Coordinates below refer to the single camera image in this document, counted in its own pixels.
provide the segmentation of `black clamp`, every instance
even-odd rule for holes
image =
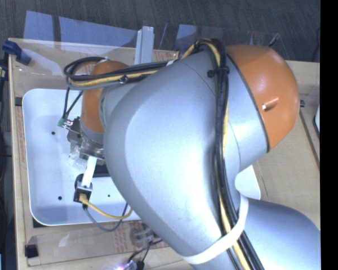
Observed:
[[[218,67],[218,68],[213,69],[213,70],[209,70],[207,75],[208,75],[209,78],[213,78],[217,73],[219,73],[221,71],[226,71],[226,73],[229,74],[229,68],[227,66],[224,66],[224,67]]]
[[[0,59],[0,102],[2,101],[2,93],[5,81],[8,81],[8,56],[9,54],[16,56],[16,61],[24,65],[28,65],[31,58],[13,41],[6,40],[2,49],[4,50],[4,58]]]

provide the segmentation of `wooden table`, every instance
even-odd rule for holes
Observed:
[[[14,39],[32,61],[25,66],[9,56],[10,115],[15,198],[16,255],[18,269],[112,269],[139,249],[130,233],[140,222],[124,222],[120,231],[103,234],[92,224],[35,227],[29,207],[28,175],[21,99],[33,88],[65,89],[62,69],[86,56],[102,56],[128,65],[135,49],[61,42]],[[153,52],[153,61],[172,60],[175,52]],[[288,61],[303,100],[319,87],[319,64]],[[287,205],[307,215],[320,229],[319,139],[311,123],[314,98],[301,109],[293,131],[253,167],[262,199]],[[27,258],[25,246],[36,245],[38,256]],[[192,269],[164,242],[145,258],[146,269]]]

